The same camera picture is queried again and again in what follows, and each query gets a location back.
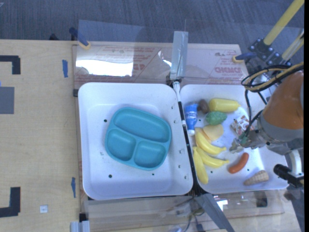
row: teal plate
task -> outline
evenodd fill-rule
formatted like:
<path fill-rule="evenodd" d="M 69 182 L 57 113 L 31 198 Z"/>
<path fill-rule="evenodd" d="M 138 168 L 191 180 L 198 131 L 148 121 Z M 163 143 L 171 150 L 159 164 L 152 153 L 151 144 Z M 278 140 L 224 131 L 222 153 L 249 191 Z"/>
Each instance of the teal plate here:
<path fill-rule="evenodd" d="M 112 116 L 105 135 L 110 157 L 144 170 L 164 162 L 171 141 L 171 129 L 162 118 L 146 111 L 124 107 Z"/>

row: wooden surface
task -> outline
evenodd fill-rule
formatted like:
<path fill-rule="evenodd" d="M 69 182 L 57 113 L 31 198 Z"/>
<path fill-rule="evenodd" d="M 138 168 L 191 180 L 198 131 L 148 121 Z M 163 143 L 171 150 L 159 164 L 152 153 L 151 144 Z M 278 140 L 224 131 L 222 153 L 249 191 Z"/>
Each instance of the wooden surface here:
<path fill-rule="evenodd" d="M 65 232 L 70 231 L 70 222 L 78 220 L 81 204 L 76 98 L 72 95 L 74 44 L 0 40 L 0 55 L 21 58 L 21 75 L 12 75 L 11 63 L 0 62 L 1 86 L 15 87 L 14 114 L 0 115 L 0 207 L 9 206 L 10 187 L 21 187 L 21 211 L 15 217 L 1 217 L 0 232 Z M 63 59 L 68 61 L 67 78 L 62 71 Z M 40 213 L 40 205 L 48 205 L 48 212 Z M 282 205 L 282 214 L 229 221 L 236 231 L 299 232 L 291 202 L 282 198 Z M 214 223 L 208 221 L 203 226 L 209 231 Z M 194 227 L 190 226 L 188 232 L 195 231 Z M 170 228 L 123 231 L 160 232 Z"/>

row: banana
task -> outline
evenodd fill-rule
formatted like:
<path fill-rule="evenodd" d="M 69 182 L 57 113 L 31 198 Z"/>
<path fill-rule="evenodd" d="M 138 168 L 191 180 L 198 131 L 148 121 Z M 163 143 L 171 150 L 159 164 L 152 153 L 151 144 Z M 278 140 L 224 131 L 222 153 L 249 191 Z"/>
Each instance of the banana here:
<path fill-rule="evenodd" d="M 194 146 L 193 150 L 196 150 L 199 153 L 205 165 L 210 166 L 212 168 L 219 168 L 222 165 L 230 162 L 229 160 L 221 160 L 221 159 L 213 158 L 210 155 L 208 155 L 204 150 L 202 150 L 200 147 L 197 147 L 197 146 Z"/>
<path fill-rule="evenodd" d="M 218 155 L 220 152 L 226 150 L 226 147 L 218 147 L 208 142 L 200 130 L 196 130 L 195 132 L 195 141 L 198 147 L 211 155 Z"/>
<path fill-rule="evenodd" d="M 195 165 L 195 170 L 197 172 L 197 177 L 203 184 L 208 183 L 208 175 L 204 167 L 203 161 L 199 153 L 193 148 L 193 162 Z"/>

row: bottle cap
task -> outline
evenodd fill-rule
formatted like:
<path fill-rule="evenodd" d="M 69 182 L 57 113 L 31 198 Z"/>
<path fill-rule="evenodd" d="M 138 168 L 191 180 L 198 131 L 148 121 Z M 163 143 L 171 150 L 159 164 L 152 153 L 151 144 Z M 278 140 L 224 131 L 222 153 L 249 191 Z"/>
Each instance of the bottle cap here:
<path fill-rule="evenodd" d="M 188 130 L 188 134 L 189 134 L 189 136 L 194 136 L 195 131 L 194 130 Z"/>

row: red sausage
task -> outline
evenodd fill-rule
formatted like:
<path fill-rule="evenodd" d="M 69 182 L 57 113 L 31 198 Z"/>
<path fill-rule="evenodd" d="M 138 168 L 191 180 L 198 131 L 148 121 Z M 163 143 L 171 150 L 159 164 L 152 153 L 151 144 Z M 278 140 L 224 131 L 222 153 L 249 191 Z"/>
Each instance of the red sausage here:
<path fill-rule="evenodd" d="M 249 154 L 247 152 L 243 153 L 240 157 L 239 162 L 236 165 L 229 167 L 228 171 L 231 174 L 239 172 L 247 164 L 248 159 L 249 159 Z"/>

